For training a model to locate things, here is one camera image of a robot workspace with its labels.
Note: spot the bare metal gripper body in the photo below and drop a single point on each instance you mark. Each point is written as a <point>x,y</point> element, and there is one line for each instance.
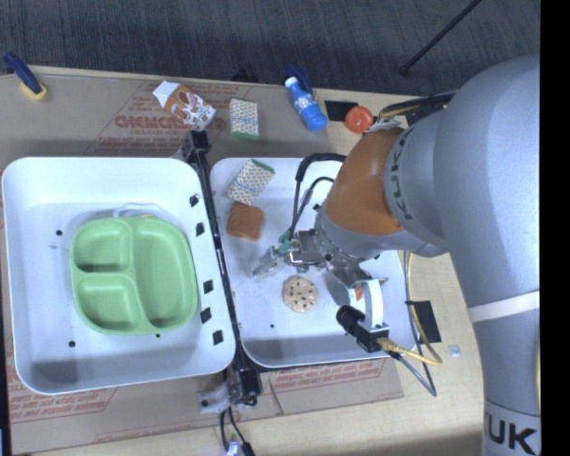
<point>309,245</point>

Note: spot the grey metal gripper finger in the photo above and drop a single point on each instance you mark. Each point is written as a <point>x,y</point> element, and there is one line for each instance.
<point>295,257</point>
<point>266,265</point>

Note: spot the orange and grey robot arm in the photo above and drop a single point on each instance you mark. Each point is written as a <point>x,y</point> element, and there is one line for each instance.
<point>480,169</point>

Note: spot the tan chocolate chip biscuit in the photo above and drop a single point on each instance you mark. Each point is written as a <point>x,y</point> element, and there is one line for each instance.
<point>299,294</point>

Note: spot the thin black and white rod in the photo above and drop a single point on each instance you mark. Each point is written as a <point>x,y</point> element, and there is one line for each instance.
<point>218,254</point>

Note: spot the brown toy bread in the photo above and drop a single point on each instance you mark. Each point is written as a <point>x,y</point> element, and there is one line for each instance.
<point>244,221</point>

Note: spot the white plastic tray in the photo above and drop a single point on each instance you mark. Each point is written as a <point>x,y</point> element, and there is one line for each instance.
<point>38,254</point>
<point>285,335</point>

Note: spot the patterned white box, green end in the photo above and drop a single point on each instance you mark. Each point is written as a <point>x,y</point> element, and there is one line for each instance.
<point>244,119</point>
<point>249,182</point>

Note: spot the green divided plate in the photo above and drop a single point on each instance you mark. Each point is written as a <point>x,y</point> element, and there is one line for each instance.
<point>133,273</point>

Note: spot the orange round object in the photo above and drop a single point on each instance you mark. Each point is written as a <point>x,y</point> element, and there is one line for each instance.
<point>359,119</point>

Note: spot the blue bottle with white cap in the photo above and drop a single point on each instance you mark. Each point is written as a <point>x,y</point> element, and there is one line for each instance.
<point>308,105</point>

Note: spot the white and orange carton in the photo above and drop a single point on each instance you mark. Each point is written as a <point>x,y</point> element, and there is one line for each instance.
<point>185,105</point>

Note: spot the brown cardboard board, red print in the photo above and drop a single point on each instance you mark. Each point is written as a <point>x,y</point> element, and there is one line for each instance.
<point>100,126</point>

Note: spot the black cylinder on white bracket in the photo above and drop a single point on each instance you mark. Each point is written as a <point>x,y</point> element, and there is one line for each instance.
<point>361,321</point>

